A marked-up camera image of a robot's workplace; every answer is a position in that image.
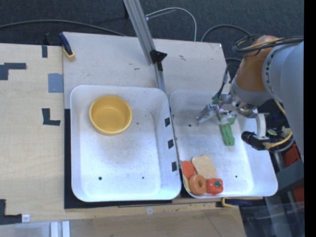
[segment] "tray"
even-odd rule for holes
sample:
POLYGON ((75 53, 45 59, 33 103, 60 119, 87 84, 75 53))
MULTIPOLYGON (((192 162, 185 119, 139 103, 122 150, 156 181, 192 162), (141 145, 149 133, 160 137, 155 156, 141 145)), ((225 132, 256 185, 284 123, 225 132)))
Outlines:
POLYGON ((170 200, 181 179, 169 101, 157 88, 76 87, 71 102, 71 171, 74 195, 85 202, 170 200), (121 134, 99 133, 89 120, 94 99, 116 95, 131 106, 133 120, 121 134))
POLYGON ((217 169, 215 177, 223 180, 224 190, 218 195, 188 193, 195 198, 272 196, 277 191, 277 178, 269 152, 257 151, 241 139, 243 131, 257 131, 255 119, 236 119, 232 125, 233 146, 224 145, 215 116, 197 124, 196 117, 215 93, 178 90, 170 96, 179 160, 207 154, 217 169))

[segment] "yellow bowl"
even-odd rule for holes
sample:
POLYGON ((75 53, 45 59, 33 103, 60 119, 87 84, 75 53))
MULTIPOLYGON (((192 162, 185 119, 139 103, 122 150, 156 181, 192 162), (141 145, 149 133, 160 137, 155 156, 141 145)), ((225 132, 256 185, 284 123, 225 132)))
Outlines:
POLYGON ((93 101, 89 117, 100 133, 115 135, 129 127, 133 113, 129 104, 120 97, 105 95, 93 101))

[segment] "robotic arm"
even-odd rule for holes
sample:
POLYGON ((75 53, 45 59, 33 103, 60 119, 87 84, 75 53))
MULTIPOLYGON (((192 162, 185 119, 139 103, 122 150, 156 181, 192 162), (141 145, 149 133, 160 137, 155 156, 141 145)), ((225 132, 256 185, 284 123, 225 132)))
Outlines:
MULTIPOLYGON (((304 155, 304 41, 261 36, 244 50, 248 52, 229 94, 221 94, 216 104, 207 105, 197 121, 203 122, 214 114, 258 118, 257 107, 275 99, 277 104, 283 104, 293 137, 301 155, 304 155)), ((255 138, 253 135, 247 132, 242 137, 247 143, 251 139, 260 141, 262 138, 259 143, 265 144, 266 138, 262 134, 255 138)))

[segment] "bread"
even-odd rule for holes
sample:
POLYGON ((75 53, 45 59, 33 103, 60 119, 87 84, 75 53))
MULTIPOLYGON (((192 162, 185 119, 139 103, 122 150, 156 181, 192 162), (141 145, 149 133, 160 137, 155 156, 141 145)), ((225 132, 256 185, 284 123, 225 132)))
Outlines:
POLYGON ((191 162, 198 175, 203 176, 205 179, 209 179, 217 173, 217 170, 209 155, 193 157, 191 162))

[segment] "toy donut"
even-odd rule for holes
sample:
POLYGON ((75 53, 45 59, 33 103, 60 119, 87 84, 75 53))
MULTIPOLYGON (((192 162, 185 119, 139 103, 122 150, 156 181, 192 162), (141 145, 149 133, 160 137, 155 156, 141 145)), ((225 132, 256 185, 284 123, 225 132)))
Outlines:
POLYGON ((206 193, 206 179, 202 175, 193 175, 189 179, 189 185, 194 195, 200 196, 206 193))

